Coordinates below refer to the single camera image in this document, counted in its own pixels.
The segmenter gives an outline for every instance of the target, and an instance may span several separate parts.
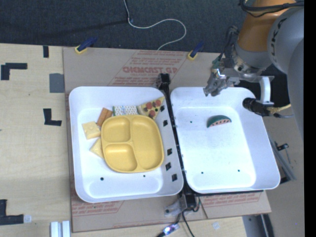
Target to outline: cheese slice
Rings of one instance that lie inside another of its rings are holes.
[[[163,101],[164,97],[160,97],[155,100],[146,102],[142,105],[137,106],[137,111],[139,114],[148,116],[155,120],[162,107]]]
[[[95,153],[97,156],[101,157],[104,159],[103,156],[103,150],[102,150],[102,143],[101,143],[101,138],[98,138],[92,147],[90,148],[90,151]]]
[[[94,121],[84,123],[82,127],[87,140],[101,136],[100,128]]]

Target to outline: pizza slice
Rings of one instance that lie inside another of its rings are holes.
[[[137,106],[137,111],[141,115],[156,119],[164,101],[164,97],[157,98],[142,105]]]

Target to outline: yellow divided plate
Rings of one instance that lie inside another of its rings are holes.
[[[121,115],[106,119],[101,142],[107,165],[123,173],[154,170],[163,162],[163,145],[155,121],[143,115]]]

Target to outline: white tray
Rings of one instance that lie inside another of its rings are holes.
[[[186,179],[196,192],[222,193],[273,189],[280,182],[262,118],[242,106],[245,88],[227,88],[205,96],[202,87],[171,92]],[[232,122],[207,128],[210,116]]]
[[[140,105],[162,97],[152,87],[78,87],[69,96],[75,188],[86,202],[170,196],[183,188],[183,176],[165,101],[156,118],[164,147],[161,167],[144,173],[118,173],[90,152],[96,139],[87,140],[82,124],[97,121],[103,107]]]

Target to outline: gray tape mark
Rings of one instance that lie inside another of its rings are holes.
[[[64,75],[59,73],[49,74],[49,93],[64,93]]]

